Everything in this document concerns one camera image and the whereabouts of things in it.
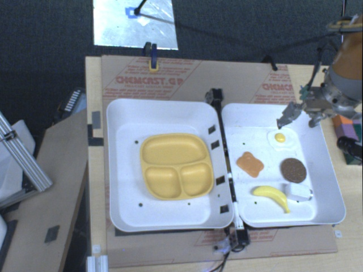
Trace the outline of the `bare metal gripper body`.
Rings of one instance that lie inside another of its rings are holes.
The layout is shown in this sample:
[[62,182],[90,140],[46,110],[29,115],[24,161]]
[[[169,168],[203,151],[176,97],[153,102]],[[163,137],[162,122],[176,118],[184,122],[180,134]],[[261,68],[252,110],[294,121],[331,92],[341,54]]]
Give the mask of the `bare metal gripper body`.
[[358,111],[356,111],[358,100],[351,99],[336,89],[310,88],[303,101],[307,113],[358,116]]

